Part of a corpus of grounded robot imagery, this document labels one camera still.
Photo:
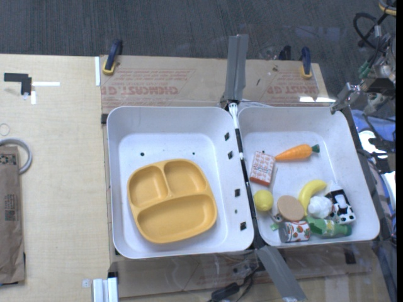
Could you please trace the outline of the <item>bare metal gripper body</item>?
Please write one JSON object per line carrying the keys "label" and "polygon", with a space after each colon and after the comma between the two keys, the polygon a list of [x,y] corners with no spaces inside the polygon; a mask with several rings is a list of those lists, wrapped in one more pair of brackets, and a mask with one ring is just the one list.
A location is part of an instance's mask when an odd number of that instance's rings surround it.
{"label": "bare metal gripper body", "polygon": [[360,67],[361,89],[368,93],[395,96],[396,40],[392,36],[375,50],[374,55]]}

